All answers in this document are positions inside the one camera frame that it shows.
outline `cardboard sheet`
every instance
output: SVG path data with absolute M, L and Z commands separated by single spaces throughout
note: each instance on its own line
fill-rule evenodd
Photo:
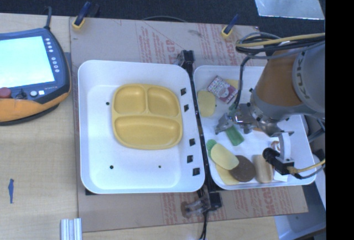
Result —
M 95 18 L 87 18 L 80 30 L 70 26 L 77 194 L 83 232 L 202 222 L 203 217 L 186 218 L 181 213 L 182 203 L 197 200 L 196 192 L 95 195 L 85 189 L 80 178 L 77 96 L 80 65 L 92 59 L 172 64 L 182 50 L 194 51 L 195 67 L 240 65 L 244 55 L 235 51 L 234 43 L 257 29 L 235 26 L 229 38 L 223 39 L 220 36 L 223 27 L 222 24 Z M 262 60 L 247 63 L 248 66 L 264 64 Z M 308 212 L 301 186 L 221 191 L 221 197 L 223 206 L 210 213 L 209 221 Z

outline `yellow divided plate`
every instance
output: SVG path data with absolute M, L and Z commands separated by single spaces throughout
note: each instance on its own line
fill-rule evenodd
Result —
M 112 126 L 118 141 L 135 149 L 168 149 L 179 143 L 179 100 L 168 88 L 126 84 L 114 92 Z

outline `table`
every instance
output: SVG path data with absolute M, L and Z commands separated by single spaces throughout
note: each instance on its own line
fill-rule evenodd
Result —
M 70 52 L 69 19 L 52 16 L 50 23 L 64 52 Z M 41 28 L 45 22 L 46 15 L 0 13 L 0 33 Z M 60 220 L 78 217 L 72 108 L 71 94 L 42 118 L 0 128 L 0 239 L 60 239 Z M 82 239 L 198 239 L 202 227 L 193 223 L 85 232 Z M 278 234 L 274 217 L 261 217 L 209 222 L 207 238 L 274 240 Z

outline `black connector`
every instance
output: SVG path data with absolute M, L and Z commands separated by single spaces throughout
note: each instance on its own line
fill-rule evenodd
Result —
M 294 162 L 290 161 L 287 163 L 282 163 L 279 159 L 277 159 L 277 157 L 280 156 L 280 153 L 277 152 L 276 150 L 272 149 L 272 148 L 266 148 L 263 151 L 263 157 L 264 159 L 272 164 L 275 167 L 275 170 L 277 172 L 279 172 L 282 175 L 287 175 L 290 174 L 288 167 L 289 166 L 294 166 Z
M 209 192 L 210 211 L 216 211 L 222 207 L 221 195 L 219 192 Z

